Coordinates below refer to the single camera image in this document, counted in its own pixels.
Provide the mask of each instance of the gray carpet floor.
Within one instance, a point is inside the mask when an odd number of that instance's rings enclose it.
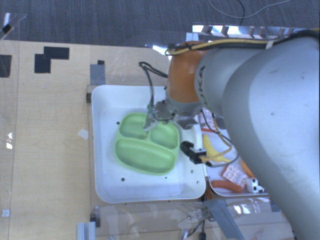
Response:
[[[240,0],[245,15],[284,0]],[[220,10],[242,16],[236,0],[212,0]],[[239,25],[240,19],[214,10],[208,0],[0,0],[5,13],[27,14],[22,41],[143,47],[183,42],[193,24]],[[320,23],[320,0],[292,0],[244,19],[243,26],[313,28]]]

